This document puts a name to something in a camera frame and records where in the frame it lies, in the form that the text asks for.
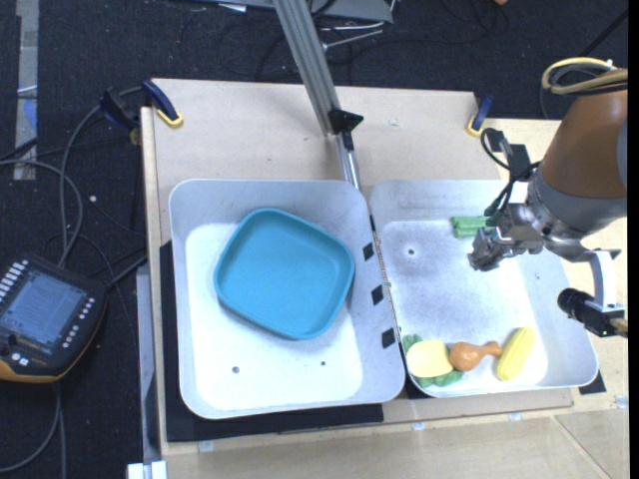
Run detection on pale wood board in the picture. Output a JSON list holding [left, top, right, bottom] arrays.
[[151, 78, 575, 457]]

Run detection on green bean pods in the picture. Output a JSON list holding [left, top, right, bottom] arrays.
[[449, 215, 496, 240]]

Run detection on blue plate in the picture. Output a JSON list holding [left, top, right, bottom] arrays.
[[212, 207, 356, 342]]

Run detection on black cylinder on white bracket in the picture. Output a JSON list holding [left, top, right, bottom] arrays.
[[557, 248, 627, 339]]

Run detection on green lettuce leaf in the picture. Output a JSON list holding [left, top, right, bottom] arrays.
[[401, 333, 466, 389]]

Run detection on orange chicken drumstick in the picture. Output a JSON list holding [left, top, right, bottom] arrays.
[[448, 340, 503, 373]]

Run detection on yellow potato slice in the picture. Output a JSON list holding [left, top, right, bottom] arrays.
[[404, 339, 454, 378]]

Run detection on yellow corn cob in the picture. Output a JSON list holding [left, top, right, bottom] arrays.
[[495, 326, 537, 382]]

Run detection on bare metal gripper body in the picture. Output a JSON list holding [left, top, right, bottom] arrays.
[[491, 201, 596, 264]]

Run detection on white plastic tray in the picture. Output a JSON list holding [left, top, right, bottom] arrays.
[[368, 179, 600, 399], [168, 178, 406, 421]]

